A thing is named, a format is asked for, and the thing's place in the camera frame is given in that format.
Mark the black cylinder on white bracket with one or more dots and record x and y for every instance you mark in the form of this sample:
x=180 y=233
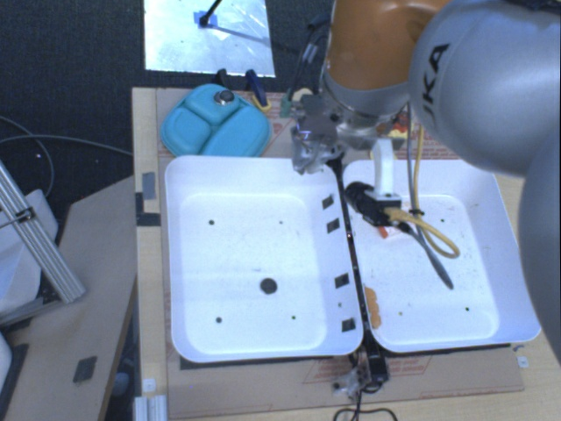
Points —
x=383 y=169

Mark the orange carrot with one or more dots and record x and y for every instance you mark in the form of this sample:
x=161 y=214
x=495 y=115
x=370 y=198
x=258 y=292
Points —
x=373 y=307

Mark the white plastic tray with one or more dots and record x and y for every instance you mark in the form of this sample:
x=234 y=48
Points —
x=438 y=305
x=245 y=257

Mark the thin black rod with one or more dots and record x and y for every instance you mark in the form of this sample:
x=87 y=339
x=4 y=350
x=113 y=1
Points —
x=352 y=252

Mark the small grey can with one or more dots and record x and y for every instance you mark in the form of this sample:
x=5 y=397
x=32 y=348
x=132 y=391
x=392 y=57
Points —
x=225 y=98

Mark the red and yellow packet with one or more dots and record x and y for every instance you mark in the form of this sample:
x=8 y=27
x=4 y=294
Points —
x=398 y=126

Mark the brown cardboard board, red print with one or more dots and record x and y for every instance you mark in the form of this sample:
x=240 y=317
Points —
x=285 y=388

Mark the blue divided plate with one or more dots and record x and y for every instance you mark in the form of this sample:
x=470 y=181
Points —
x=199 y=127

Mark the small orange piece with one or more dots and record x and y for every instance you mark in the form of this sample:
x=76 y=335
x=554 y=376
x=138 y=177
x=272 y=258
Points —
x=384 y=232

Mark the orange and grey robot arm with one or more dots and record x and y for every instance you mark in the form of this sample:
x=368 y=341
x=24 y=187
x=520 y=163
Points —
x=473 y=81

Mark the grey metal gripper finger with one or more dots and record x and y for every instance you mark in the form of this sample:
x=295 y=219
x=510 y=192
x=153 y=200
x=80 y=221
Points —
x=303 y=158
x=325 y=155

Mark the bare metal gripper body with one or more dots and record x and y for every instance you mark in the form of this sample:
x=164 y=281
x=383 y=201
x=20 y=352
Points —
x=322 y=123

